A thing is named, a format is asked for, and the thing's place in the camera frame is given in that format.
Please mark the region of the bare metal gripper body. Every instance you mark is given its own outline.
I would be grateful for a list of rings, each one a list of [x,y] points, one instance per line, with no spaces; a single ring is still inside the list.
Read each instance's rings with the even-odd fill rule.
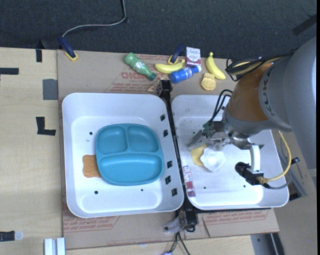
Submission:
[[[230,124],[224,121],[207,121],[203,125],[202,132],[211,142],[222,140],[224,147],[226,145],[234,145],[239,149],[250,149],[252,147],[248,135],[237,132]]]

